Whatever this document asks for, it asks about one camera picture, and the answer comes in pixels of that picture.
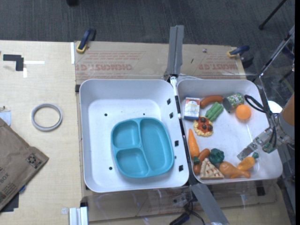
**white tray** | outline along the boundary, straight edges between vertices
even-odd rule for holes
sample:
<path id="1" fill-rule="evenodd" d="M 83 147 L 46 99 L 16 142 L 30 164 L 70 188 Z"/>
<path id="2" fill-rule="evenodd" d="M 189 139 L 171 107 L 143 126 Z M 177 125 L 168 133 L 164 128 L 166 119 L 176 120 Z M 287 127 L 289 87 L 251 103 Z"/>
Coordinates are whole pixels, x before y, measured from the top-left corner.
<path id="1" fill-rule="evenodd" d="M 164 80 L 87 80 L 80 86 L 84 180 L 94 192 L 175 188 L 189 176 L 172 86 Z M 174 152 L 172 168 L 158 176 L 129 178 L 116 166 L 111 131 L 118 122 L 139 117 L 160 120 Z"/>
<path id="2" fill-rule="evenodd" d="M 179 95 L 180 108 L 184 111 L 185 98 L 205 98 L 209 95 L 230 96 L 239 92 L 241 95 L 248 94 L 262 103 L 258 88 L 248 80 L 182 80 L 178 82 L 177 91 Z M 200 109 L 200 115 L 205 115 L 211 105 Z M 261 132 L 269 127 L 267 117 L 264 113 L 251 108 L 251 117 L 248 121 L 240 121 L 235 114 L 228 113 L 225 109 L 213 121 L 213 134 L 209 137 L 197 136 L 197 143 L 200 150 L 205 148 L 217 148 L 224 152 L 224 161 L 230 162 L 237 166 L 240 160 L 237 155 Z M 193 129 L 193 120 L 183 120 L 184 129 L 188 134 L 189 128 Z M 282 162 L 278 151 L 268 154 L 261 148 L 257 149 L 259 158 L 256 160 L 254 167 L 249 171 L 249 179 L 239 177 L 235 179 L 221 180 L 201 180 L 199 175 L 195 176 L 198 181 L 206 184 L 249 181 L 249 180 L 269 180 L 278 178 L 283 171 Z"/>

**pizza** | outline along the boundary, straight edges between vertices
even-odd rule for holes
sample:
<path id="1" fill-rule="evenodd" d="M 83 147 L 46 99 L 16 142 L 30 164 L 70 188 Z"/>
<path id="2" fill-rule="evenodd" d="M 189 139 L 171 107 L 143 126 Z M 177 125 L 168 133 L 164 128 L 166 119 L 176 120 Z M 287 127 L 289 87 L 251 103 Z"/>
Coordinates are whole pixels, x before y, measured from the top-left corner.
<path id="1" fill-rule="evenodd" d="M 224 175 L 209 161 L 205 158 L 200 168 L 200 179 L 223 179 Z"/>
<path id="2" fill-rule="evenodd" d="M 212 122 L 204 116 L 200 116 L 198 120 L 194 120 L 193 128 L 198 136 L 208 137 L 213 133 Z"/>

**toy chicken leg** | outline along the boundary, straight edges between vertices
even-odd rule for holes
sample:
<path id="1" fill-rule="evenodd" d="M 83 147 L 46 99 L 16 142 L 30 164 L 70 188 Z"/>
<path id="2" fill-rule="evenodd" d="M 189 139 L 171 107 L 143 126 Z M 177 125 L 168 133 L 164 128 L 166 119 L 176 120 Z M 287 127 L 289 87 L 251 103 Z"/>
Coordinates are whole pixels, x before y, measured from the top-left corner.
<path id="1" fill-rule="evenodd" d="M 238 175 L 243 175 L 246 178 L 250 178 L 249 171 L 240 170 L 228 162 L 220 163 L 219 170 L 222 174 L 227 175 L 227 176 L 231 176 L 233 174 L 238 174 Z"/>

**blue divided plate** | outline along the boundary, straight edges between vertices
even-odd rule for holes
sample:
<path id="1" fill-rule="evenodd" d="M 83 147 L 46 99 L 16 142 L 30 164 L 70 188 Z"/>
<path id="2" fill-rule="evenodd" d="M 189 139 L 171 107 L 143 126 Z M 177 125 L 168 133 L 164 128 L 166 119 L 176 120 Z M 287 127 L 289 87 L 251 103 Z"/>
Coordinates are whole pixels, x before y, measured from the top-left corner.
<path id="1" fill-rule="evenodd" d="M 129 119 L 111 133 L 112 151 L 120 172 L 130 178 L 146 178 L 167 172 L 174 163 L 170 137 L 155 118 Z"/>

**hot dog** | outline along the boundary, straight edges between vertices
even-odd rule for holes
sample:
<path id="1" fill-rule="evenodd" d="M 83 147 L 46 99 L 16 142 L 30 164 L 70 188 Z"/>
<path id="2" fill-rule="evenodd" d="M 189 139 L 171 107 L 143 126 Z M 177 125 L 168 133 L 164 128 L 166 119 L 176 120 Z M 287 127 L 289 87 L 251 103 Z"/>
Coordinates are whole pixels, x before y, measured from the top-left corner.
<path id="1" fill-rule="evenodd" d="M 200 102 L 200 107 L 201 108 L 205 108 L 207 104 L 209 103 L 213 103 L 213 102 L 222 102 L 223 101 L 223 97 L 220 95 L 212 95 L 212 96 L 208 96 L 206 98 L 203 98 Z"/>

